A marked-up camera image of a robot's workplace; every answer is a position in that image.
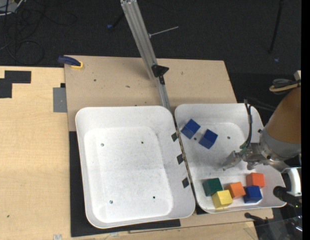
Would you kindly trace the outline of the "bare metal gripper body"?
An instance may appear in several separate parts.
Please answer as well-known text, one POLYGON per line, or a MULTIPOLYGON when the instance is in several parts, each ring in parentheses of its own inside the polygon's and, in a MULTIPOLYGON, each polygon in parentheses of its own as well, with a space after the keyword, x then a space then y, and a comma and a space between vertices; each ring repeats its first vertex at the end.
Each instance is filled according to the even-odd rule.
POLYGON ((248 147, 241 150, 242 160, 258 161, 258 165, 271 166, 279 172, 286 169, 286 163, 273 153, 267 145, 261 143, 251 143, 248 147))

